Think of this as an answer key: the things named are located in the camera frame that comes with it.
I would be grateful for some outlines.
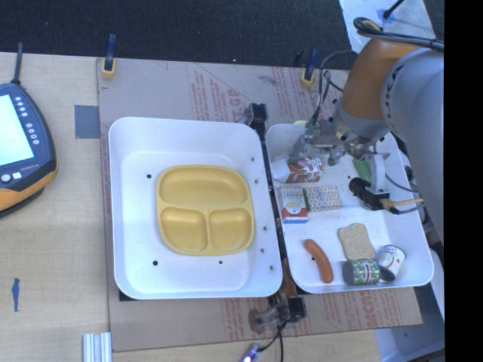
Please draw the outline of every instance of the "candy bar wrapper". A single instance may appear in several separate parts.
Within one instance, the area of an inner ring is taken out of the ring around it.
[[[305,157],[288,163],[285,158],[271,164],[273,178],[281,183],[316,183],[324,172],[320,158]]]
[[[319,186],[304,188],[303,194],[309,212],[336,210],[342,207],[336,186]]]
[[[301,186],[282,186],[278,188],[280,217],[284,223],[309,221],[305,198]]]

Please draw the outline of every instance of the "white can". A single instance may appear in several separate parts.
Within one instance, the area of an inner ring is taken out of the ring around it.
[[[406,255],[401,248],[386,245],[377,260],[380,267],[380,278],[384,281],[394,281],[405,259]]]

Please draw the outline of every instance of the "can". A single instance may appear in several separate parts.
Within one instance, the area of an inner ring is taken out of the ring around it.
[[[394,281],[402,263],[406,259],[404,251],[395,245],[386,245],[381,252],[377,264],[380,267],[380,278],[384,281]]]
[[[347,284],[376,284],[380,278],[380,268],[376,260],[348,260],[342,268]]]

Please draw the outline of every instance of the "bread slice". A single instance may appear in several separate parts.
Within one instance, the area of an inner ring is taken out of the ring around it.
[[[357,222],[337,232],[344,255],[348,260],[375,259],[376,250],[369,241],[365,225]]]

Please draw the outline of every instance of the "wooden table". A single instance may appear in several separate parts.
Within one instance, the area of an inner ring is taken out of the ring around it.
[[[0,82],[16,54],[0,53]],[[109,332],[100,141],[75,138],[75,105],[98,106],[96,58],[24,54],[21,84],[56,142],[43,194],[0,219],[0,360],[82,360],[82,336]],[[20,280],[18,311],[11,292]],[[251,342],[113,353],[113,361],[238,360]],[[285,360],[379,361],[373,330],[284,338]],[[280,359],[279,343],[259,358]]]

